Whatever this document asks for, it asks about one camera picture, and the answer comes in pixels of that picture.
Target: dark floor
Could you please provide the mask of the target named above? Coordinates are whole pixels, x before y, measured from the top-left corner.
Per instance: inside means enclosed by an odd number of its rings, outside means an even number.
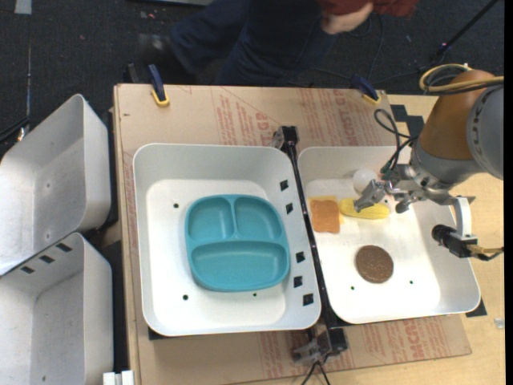
[[[323,64],[290,85],[349,86],[357,73],[390,94],[422,94],[421,71],[492,0],[421,0],[412,18],[372,14],[342,34]],[[112,88],[136,57],[139,33],[165,33],[197,6],[134,0],[32,0],[32,14],[16,14],[16,0],[0,0],[0,135],[26,116],[35,127],[75,93],[103,113]],[[442,63],[468,63],[504,72],[504,0],[498,0],[446,52]],[[221,61],[199,83],[210,84]],[[15,142],[0,141],[0,156]]]

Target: clamp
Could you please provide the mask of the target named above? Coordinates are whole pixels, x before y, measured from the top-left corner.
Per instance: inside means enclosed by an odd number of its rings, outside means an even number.
[[[363,93],[362,98],[374,106],[382,100],[372,84],[360,75],[353,74],[349,79],[349,87],[360,90]]]
[[[153,89],[151,90],[151,94],[155,99],[155,102],[159,107],[166,107],[169,105],[169,98],[164,90],[164,84],[162,83],[162,79],[160,78],[160,73],[157,70],[155,64],[150,64],[148,67],[148,72],[150,74],[151,85]]]

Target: white bin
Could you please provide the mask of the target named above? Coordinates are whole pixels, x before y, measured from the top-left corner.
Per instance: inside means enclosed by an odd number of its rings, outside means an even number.
[[[107,129],[74,95],[0,164],[0,275],[73,232],[100,227],[111,207]]]
[[[359,169],[379,173],[395,147],[312,147],[298,157],[305,196],[334,195],[358,198],[353,174]],[[401,153],[401,163],[410,150]],[[339,234],[314,232],[329,303],[339,318],[368,323],[403,318],[468,312],[481,295],[468,258],[458,258],[431,237],[437,224],[455,227],[449,206],[433,201],[412,204],[395,212],[387,197],[390,215],[366,220],[344,217]],[[394,261],[394,272],[383,283],[364,280],[355,266],[363,245],[378,245]]]
[[[321,313],[317,279],[293,167],[270,147],[148,144],[134,157],[143,313],[167,336],[300,330]],[[194,281],[184,218],[190,204],[217,194],[266,199],[281,216],[290,272],[255,292],[219,292]]]
[[[0,385],[98,385],[113,368],[111,267],[78,233],[0,278]]]

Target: blue divided plate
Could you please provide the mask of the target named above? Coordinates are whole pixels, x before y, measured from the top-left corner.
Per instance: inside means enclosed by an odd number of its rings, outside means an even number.
[[[200,198],[187,211],[185,242],[192,275],[210,290],[263,290],[289,273],[289,244],[280,215],[263,198]]]

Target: round brown disc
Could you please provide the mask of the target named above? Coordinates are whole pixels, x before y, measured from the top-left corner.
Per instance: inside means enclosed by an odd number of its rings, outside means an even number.
[[[356,269],[366,281],[381,283],[392,276],[394,261],[383,248],[364,245],[356,253]]]

